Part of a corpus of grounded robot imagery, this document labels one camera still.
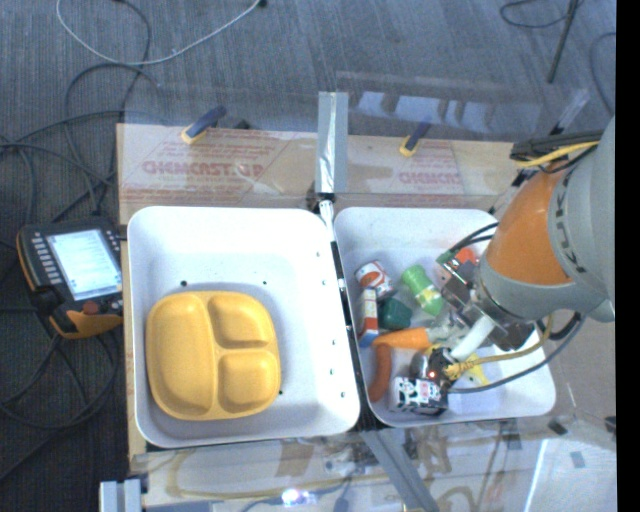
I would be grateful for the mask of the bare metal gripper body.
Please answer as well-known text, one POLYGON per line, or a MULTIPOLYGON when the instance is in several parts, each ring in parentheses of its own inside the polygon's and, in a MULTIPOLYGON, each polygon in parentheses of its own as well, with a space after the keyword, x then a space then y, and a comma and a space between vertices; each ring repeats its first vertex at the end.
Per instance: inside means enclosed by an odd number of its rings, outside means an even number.
POLYGON ((493 300, 480 279, 476 260, 439 256, 436 262, 443 274, 441 296, 452 310, 452 320, 463 331, 453 344, 453 351, 488 346, 516 351, 531 337, 534 323, 512 315, 493 300))

